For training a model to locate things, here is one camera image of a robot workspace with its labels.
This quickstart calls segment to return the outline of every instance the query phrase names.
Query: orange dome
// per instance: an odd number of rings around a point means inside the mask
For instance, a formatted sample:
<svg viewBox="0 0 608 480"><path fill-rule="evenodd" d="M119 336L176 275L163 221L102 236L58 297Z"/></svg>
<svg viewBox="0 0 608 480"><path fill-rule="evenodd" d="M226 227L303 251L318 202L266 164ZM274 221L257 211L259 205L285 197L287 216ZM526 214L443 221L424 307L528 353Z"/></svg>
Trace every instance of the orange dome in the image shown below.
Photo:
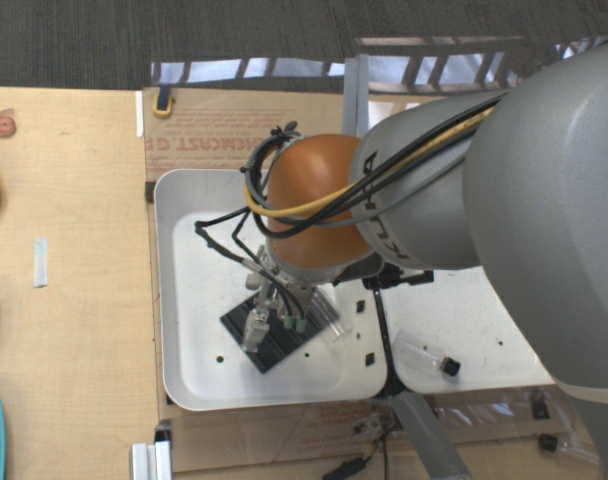
<svg viewBox="0 0 608 480"><path fill-rule="evenodd" d="M359 144L357 137L338 134L315 135L293 143L273 165L268 180L268 202L277 209L292 208L345 187ZM350 218L347 210L332 220ZM268 228L283 231L288 226L269 219ZM356 226L313 226L291 238L271 240L271 247L284 262L299 268L343 265L371 249Z"/></svg>

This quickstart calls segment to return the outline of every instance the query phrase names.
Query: gray carpet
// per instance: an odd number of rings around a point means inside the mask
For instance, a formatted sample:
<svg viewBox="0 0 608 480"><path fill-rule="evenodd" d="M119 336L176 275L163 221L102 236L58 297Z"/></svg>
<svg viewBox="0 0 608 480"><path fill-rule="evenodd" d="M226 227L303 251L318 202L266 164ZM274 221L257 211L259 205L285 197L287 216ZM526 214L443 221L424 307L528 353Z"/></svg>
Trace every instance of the gray carpet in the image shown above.
<svg viewBox="0 0 608 480"><path fill-rule="evenodd" d="M152 60L341 61L356 37L608 36L608 0L0 0L0 85L139 89Z"/></svg>

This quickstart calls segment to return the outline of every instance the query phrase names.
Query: black cap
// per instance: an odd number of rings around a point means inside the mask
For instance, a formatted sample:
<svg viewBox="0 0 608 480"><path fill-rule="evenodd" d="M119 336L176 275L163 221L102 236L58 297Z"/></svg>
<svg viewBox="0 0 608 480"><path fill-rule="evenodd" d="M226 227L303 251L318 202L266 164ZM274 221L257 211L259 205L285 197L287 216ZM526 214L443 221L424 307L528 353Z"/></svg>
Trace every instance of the black cap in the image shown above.
<svg viewBox="0 0 608 480"><path fill-rule="evenodd" d="M554 452L557 450L557 445L559 444L560 440L551 434L540 434L540 436L537 438L537 442L540 445L540 450Z"/></svg>
<svg viewBox="0 0 608 480"><path fill-rule="evenodd" d="M451 377L455 377L457 372L460 371L460 366L460 363L458 363L455 359L451 359L450 357L446 356L440 365L440 370L447 373Z"/></svg>

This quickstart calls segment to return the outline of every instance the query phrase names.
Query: white plastic tray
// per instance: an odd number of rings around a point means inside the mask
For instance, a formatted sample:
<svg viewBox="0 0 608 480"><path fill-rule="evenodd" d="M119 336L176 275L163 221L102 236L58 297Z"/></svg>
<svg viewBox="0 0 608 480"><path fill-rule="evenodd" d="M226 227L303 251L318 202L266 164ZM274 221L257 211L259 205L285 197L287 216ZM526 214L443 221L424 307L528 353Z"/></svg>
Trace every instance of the white plastic tray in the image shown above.
<svg viewBox="0 0 608 480"><path fill-rule="evenodd" d="M386 380L386 362L373 298L359 281L326 289L350 332L333 341L327 328L265 374L220 322L251 295L244 287L247 271L207 248L193 224L244 206L242 182L238 171L224 170L176 170L157 182L162 365L168 395L192 411L376 395ZM235 224L208 231L239 252L230 238ZM264 242L252 221L240 237L251 250ZM366 303L359 314L358 300ZM375 354L375 363L367 366L369 353Z"/></svg>
<svg viewBox="0 0 608 480"><path fill-rule="evenodd" d="M553 383L481 267L434 276L430 284L383 292L391 341L403 331L429 352L441 349L461 368L455 377L411 370L394 348L395 369L405 386L448 393Z"/></svg>
<svg viewBox="0 0 608 480"><path fill-rule="evenodd" d="M193 224L244 206L239 172L171 171L157 183L155 205L164 384L178 405L230 409L364 399L380 391L386 365L379 324L372 294L359 281L325 288L350 333L333 341L326 329L265 374L219 321L249 297L247 272L208 249ZM234 248L234 226L214 226L209 233ZM252 250L264 241L252 222L240 236ZM436 272L434 283L382 294L392 342L403 330L428 351L440 348L462 365L456 377L427 374L394 354L397 374L409 389L444 393L553 382L481 268ZM360 314L358 300L366 303ZM371 352L375 364L366 366Z"/></svg>

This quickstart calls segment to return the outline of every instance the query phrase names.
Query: yellow cable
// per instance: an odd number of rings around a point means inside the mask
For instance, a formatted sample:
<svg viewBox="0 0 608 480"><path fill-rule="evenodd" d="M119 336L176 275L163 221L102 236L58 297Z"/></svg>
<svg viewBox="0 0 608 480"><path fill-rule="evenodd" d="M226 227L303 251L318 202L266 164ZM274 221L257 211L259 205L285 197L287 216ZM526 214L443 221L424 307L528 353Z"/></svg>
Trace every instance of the yellow cable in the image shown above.
<svg viewBox="0 0 608 480"><path fill-rule="evenodd" d="M488 108L488 109L484 110L483 112L480 112L479 114L475 114L474 116L469 117L466 121L462 121L461 123L453 126L452 128L449 128L448 130L440 133L434 139L432 139L429 142L427 142L426 144L424 144L424 146L419 148L417 151L414 151L405 159L400 160L397 164L395 164L388 171L386 171L385 174L388 174L391 171L394 171L394 170L399 169L400 167L403 167L404 165L415 160L418 156L426 153L430 149L432 149L436 146L439 146L443 142L454 137L455 135L458 135L459 133L463 132L464 130L467 130L468 128L478 125L484 119L486 119L486 117L491 113L492 110L493 110L493 107ZM330 202L334 201L335 199L340 197L342 194L344 194L344 192L349 190L356 183L357 182L353 182L344 188L336 190L332 194L327 194L324 197L321 197L314 201L310 201L306 204L302 204L300 206L294 206L293 208L284 208L281 210L269 210L267 208L262 208L260 205L258 205L253 200L253 198L251 197L251 193L249 192L248 187L245 184L244 185L244 200L246 201L246 204L248 205L248 207L251 209L251 211L253 213L263 215L264 217L273 217L273 218L293 217L296 215L309 213L309 212L312 212L315 210L319 210L320 208L323 208L324 206L326 206L327 204L329 204Z"/></svg>

